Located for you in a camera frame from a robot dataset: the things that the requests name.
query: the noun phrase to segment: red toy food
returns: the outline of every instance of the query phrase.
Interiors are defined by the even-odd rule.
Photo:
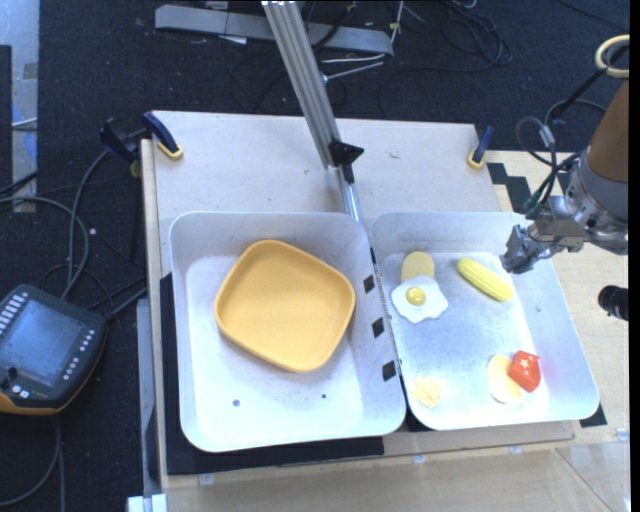
[[[529,393],[540,385],[538,359],[539,356],[518,350],[511,359],[511,368],[507,371],[507,375]]]

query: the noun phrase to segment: yellow clamp pad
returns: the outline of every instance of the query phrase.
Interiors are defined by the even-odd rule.
[[[468,165],[469,167],[471,167],[472,169],[476,169],[476,170],[478,170],[478,169],[481,169],[481,168],[482,168],[482,166],[484,165],[484,157],[485,157],[485,155],[482,155],[482,158],[480,159],[480,161],[479,161],[479,162],[476,162],[476,161],[473,159],[473,154],[474,154],[475,152],[476,152],[476,150],[475,150],[475,149],[472,149],[472,150],[471,150],[471,153],[469,153],[469,158],[467,158],[467,165]]]
[[[172,153],[171,151],[169,151],[169,148],[165,146],[162,142],[158,142],[158,147],[160,148],[160,151],[162,151],[165,155],[167,155],[171,160],[179,160],[180,158],[182,158],[182,154],[184,153],[182,151],[182,146],[180,144],[176,143],[176,146],[178,146],[178,150]]]

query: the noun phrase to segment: yellow plate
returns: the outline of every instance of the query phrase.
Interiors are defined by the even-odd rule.
[[[250,245],[214,303],[232,341],[281,368],[308,372],[326,363],[344,335],[356,296],[349,280],[278,240]]]

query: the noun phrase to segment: black floor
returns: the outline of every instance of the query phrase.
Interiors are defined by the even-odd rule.
[[[131,132],[152,109],[299,114],[273,43],[243,46],[215,36],[155,31],[154,11],[167,3],[204,2],[41,0],[43,197],[73,205],[77,185],[103,150],[99,130],[111,117]],[[259,12],[258,2],[232,4]],[[345,17],[347,4],[306,2],[303,15],[312,22],[387,32],[397,15],[398,2],[358,2]],[[436,1],[405,5],[417,16],[403,13],[395,56],[381,67],[329,82],[336,115],[472,123],[479,131],[492,125],[493,149],[521,149],[517,122],[527,115],[544,119],[595,72],[598,46],[629,30],[629,0],[477,0],[471,9]],[[317,55],[329,59],[345,52],[319,49]],[[321,65],[328,75],[353,66]],[[602,77],[582,98],[606,107],[619,85]],[[568,109],[562,123],[552,126],[558,149],[584,148],[601,115],[591,105]],[[542,150],[535,130],[523,137]],[[5,138],[0,148],[6,144]],[[0,189],[7,185],[0,181]],[[122,161],[110,159],[91,175],[79,211],[95,233],[87,272],[71,302],[109,314],[144,286],[139,197],[139,180]],[[59,294],[66,279],[68,215],[48,204],[38,204],[36,213],[1,208],[0,295],[20,283]],[[75,261],[81,257],[78,243]],[[113,304],[105,301],[105,293],[120,290]],[[142,493],[135,307],[116,318],[99,367],[61,415],[70,512],[122,511],[128,496]],[[0,501],[37,483],[53,446],[49,419],[0,415]],[[9,510],[57,510],[58,482],[54,469],[42,488]]]

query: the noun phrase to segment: yellow toy corn cob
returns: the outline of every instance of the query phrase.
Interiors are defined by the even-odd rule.
[[[499,301],[513,297],[514,289],[498,274],[471,258],[460,258],[458,272],[481,292]]]

